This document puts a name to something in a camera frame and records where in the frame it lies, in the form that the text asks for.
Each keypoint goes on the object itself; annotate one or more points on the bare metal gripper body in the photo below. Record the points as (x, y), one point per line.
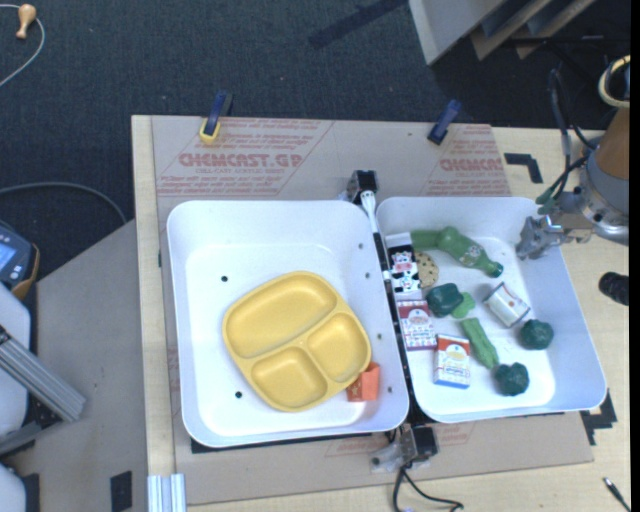
(575, 215)

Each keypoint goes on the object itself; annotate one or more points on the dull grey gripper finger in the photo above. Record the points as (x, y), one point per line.
(531, 248)
(539, 227)

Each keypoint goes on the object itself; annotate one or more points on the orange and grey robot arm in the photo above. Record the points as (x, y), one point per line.
(613, 136)

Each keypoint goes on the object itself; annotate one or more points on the white plastic tray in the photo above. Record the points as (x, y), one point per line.
(560, 280)
(210, 360)

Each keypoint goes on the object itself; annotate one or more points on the white can with orange label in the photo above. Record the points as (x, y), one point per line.
(505, 305)

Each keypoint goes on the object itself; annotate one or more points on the green bottle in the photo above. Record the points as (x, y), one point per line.
(452, 245)

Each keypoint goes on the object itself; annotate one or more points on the dark green broccoli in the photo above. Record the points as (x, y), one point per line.
(512, 379)
(536, 334)

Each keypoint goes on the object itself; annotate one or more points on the green broccoli with pale stalk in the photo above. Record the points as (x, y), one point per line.
(442, 299)

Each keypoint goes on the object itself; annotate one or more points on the brown chocolate chip biscuit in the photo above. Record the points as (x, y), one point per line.
(430, 272)

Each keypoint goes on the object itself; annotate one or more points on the light green vegetable stick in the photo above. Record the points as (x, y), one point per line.
(480, 342)

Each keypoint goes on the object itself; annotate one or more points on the white carton with cow print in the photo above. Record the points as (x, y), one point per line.
(404, 272)

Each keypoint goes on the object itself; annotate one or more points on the red and white striped carton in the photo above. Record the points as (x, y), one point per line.
(417, 325)

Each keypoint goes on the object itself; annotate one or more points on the orange and blue carton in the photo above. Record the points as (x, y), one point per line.
(452, 361)

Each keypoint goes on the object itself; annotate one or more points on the thin black and white rod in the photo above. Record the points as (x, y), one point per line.
(370, 212)

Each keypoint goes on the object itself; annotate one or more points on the small orange carton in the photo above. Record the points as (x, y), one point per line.
(367, 385)

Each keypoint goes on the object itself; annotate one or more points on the brown cardboard board red print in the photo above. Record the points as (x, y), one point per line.
(310, 150)

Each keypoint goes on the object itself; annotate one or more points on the yellow divided plate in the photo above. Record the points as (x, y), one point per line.
(280, 312)

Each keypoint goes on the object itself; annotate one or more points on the small wooden knob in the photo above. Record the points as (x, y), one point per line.
(25, 19)

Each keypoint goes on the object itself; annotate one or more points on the black cylinder on white bracket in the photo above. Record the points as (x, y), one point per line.
(616, 287)

